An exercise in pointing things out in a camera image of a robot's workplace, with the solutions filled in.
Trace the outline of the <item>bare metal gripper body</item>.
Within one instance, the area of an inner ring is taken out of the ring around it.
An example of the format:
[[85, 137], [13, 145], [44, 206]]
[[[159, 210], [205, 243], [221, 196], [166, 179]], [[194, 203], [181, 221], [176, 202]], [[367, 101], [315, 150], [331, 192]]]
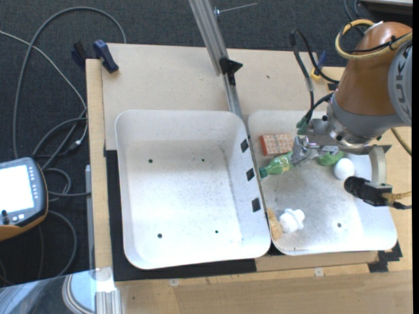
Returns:
[[352, 133], [334, 118], [319, 118], [311, 120], [303, 138], [303, 146], [310, 150], [321, 145], [335, 145], [339, 151], [368, 154], [373, 149], [373, 146], [368, 145], [369, 141], [370, 139]]

